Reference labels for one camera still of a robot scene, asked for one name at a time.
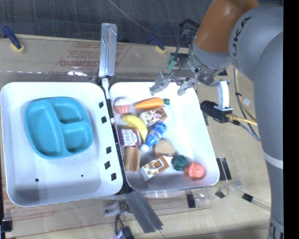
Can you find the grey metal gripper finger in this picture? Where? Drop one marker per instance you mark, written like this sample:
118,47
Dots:
185,86
158,83

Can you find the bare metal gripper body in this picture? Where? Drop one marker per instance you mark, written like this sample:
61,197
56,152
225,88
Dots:
187,70

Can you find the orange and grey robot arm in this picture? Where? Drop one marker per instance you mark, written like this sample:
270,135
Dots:
259,46

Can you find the orange carrot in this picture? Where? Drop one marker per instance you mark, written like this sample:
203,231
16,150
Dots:
149,103

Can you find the white and brown carton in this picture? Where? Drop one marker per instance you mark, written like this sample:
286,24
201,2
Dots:
154,116

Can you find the pink cupcake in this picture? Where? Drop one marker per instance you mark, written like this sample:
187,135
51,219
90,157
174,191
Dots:
121,104

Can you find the yellow banana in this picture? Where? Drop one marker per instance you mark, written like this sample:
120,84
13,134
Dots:
137,124

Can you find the blue and white bottle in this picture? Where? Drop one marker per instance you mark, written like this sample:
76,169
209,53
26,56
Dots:
155,134

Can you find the white plastic tray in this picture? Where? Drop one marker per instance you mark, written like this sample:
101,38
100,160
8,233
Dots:
199,138
64,183

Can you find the purple and white carton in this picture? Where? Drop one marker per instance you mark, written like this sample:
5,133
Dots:
129,137

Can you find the beige bread roll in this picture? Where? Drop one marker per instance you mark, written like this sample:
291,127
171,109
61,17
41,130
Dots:
164,148

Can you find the green broccoli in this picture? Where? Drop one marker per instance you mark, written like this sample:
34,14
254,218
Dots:
180,162

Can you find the brown bread loaf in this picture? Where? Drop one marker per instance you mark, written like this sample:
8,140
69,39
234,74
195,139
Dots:
132,158

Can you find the pink toy food piece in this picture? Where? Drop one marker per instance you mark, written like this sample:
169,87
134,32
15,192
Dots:
194,170

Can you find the white and orange carton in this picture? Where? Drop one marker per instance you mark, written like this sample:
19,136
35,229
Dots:
155,167

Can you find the brown cardboard board red print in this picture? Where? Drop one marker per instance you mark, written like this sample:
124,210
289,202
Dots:
64,56

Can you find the blue divided plate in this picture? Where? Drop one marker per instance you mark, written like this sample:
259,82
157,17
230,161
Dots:
58,127

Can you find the black cylinder on white bracket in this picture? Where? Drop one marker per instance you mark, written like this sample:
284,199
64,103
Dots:
218,108

